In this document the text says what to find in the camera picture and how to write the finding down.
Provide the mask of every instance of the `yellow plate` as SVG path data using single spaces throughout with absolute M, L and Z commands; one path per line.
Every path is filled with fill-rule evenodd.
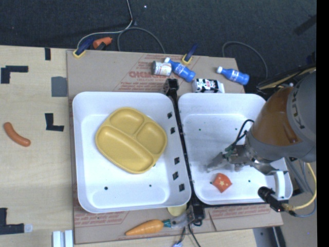
M 154 120 L 140 111 L 123 107 L 99 127 L 98 150 L 129 173 L 141 174 L 155 165 L 167 145 L 167 135 Z

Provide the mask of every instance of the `wooden table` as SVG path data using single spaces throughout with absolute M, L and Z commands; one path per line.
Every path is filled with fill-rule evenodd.
M 0 84 L 0 122 L 9 121 L 31 140 L 26 148 L 0 131 L 0 207 L 6 207 L 7 224 L 33 225 L 33 232 L 0 235 L 1 246 L 51 246 L 53 231 L 73 230 L 72 179 L 68 98 L 51 96 L 51 78 L 66 77 L 66 50 L 0 46 L 0 67 L 28 66 L 27 73 L 10 74 Z M 54 125 L 64 131 L 46 131 L 45 113 L 54 114 Z M 253 230 L 197 234 L 201 246 L 255 247 Z M 172 246 L 179 237 L 114 241 L 83 246 Z M 196 246 L 190 235 L 184 246 Z

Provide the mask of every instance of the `cardboard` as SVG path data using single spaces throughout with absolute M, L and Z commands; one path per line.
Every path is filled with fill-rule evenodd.
M 92 214 L 86 212 L 80 206 L 77 197 L 71 103 L 78 93 L 86 91 L 162 92 L 168 77 L 152 75 L 152 62 L 163 62 L 165 57 L 170 57 L 173 61 L 178 62 L 181 61 L 182 56 L 88 50 L 82 58 L 76 59 L 72 55 L 72 52 L 73 50 L 68 50 L 66 54 L 74 190 L 75 244 L 180 235 L 180 228 L 164 228 L 157 234 L 138 237 L 127 237 L 124 235 L 126 231 L 145 221 L 172 218 L 166 208 Z M 240 84 L 231 82 L 224 76 L 216 74 L 218 66 L 237 69 L 234 59 L 205 56 L 193 56 L 188 68 L 196 73 L 195 79 L 219 80 L 220 83 L 224 84 L 226 93 L 244 93 L 244 88 Z M 178 97 L 184 93 L 192 92 L 191 83 L 185 82 L 173 73 L 170 75 L 170 78 L 178 79 Z M 195 233 L 239 230 L 283 224 L 281 215 L 275 213 L 265 204 L 205 208 L 205 212 L 206 218 L 203 220 L 202 226 L 193 226 Z

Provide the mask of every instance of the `tin can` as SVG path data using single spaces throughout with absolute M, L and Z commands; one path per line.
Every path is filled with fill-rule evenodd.
M 151 72 L 153 75 L 170 76 L 171 69 L 170 63 L 152 62 Z

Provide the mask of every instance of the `sausage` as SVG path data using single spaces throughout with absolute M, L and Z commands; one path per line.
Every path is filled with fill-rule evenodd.
M 26 139 L 16 133 L 10 122 L 4 123 L 4 129 L 6 131 L 6 134 L 19 145 L 27 147 L 31 144 L 31 141 L 29 139 Z

